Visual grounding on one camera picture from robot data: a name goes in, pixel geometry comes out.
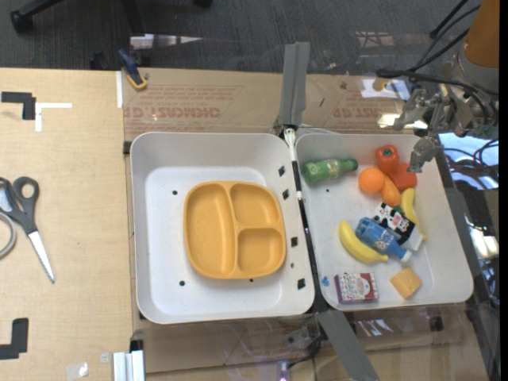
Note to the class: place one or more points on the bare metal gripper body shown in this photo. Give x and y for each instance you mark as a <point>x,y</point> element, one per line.
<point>464,109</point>

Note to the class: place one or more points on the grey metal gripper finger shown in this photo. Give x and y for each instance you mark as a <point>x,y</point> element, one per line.
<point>410,109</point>
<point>422,153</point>

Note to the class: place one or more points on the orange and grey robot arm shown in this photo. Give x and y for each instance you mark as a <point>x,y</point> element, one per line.
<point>484,26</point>

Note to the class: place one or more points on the red toy block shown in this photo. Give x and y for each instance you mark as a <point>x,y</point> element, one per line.
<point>405,179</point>

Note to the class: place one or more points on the yellow banana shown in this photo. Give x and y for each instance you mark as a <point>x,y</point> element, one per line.
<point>351,242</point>
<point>408,205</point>

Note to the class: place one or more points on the orange toy orange fruit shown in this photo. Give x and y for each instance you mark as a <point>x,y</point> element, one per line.
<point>371,180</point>

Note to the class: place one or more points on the black and white carton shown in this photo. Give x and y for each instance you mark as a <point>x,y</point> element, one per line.
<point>399,220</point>

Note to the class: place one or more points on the blue bottle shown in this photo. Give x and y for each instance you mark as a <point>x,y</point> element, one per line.
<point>377,236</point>

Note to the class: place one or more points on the green bottle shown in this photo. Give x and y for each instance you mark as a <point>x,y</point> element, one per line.
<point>327,170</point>

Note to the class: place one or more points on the white plastic tray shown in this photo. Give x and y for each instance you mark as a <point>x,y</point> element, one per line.
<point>166,252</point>
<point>440,252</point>

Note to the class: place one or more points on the yellow cheese wedge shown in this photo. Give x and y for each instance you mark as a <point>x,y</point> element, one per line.
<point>406,282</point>

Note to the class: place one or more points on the pink printed carton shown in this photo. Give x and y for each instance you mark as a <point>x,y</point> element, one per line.
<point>355,287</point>

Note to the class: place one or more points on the small blue piece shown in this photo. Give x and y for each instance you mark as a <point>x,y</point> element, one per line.
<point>324,281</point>

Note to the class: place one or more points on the brown cardboard board red print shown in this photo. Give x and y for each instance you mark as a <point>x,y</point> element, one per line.
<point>238,101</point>

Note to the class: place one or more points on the orange divided plate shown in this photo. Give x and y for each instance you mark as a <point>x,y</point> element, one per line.
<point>210,228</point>

